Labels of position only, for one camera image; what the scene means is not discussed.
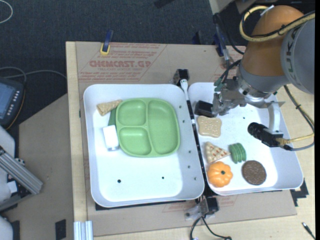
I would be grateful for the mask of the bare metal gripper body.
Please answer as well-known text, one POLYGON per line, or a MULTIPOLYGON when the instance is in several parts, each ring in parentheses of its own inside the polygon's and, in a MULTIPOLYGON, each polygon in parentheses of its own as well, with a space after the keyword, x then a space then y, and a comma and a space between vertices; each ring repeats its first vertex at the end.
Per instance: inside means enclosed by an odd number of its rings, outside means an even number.
POLYGON ((263 81, 248 81, 244 78, 227 79, 217 82, 219 103, 223 108, 245 107, 247 104, 266 108, 266 99, 277 90, 263 81))

